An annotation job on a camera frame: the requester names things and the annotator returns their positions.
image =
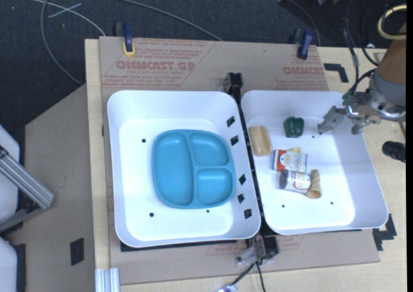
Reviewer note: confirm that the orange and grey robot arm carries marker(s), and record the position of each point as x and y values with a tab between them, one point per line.
394	58

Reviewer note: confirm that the orange and white carton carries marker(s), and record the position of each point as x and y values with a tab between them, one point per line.
288	160

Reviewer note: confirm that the brown cardboard board red print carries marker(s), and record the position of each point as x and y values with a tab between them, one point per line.
180	68

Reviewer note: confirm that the blue divided plate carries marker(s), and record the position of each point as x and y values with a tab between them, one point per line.
180	171

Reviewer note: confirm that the tan bread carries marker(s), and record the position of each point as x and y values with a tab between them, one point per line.
260	140

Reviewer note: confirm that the green bell pepper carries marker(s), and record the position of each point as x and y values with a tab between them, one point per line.
293	127

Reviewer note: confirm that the white and orange can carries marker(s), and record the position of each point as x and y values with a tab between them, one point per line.
297	181

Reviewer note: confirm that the black cylinder on white bracket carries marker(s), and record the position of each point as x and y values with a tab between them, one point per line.
395	151

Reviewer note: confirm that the white plastic tray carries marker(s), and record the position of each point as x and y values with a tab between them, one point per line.
351	181
135	168

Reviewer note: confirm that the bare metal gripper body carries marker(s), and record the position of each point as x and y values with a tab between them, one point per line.
380	108

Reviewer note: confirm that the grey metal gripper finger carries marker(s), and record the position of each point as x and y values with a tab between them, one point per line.
332	118
359	128

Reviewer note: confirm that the tan ice cream cone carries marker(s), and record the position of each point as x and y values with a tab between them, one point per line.
315	187

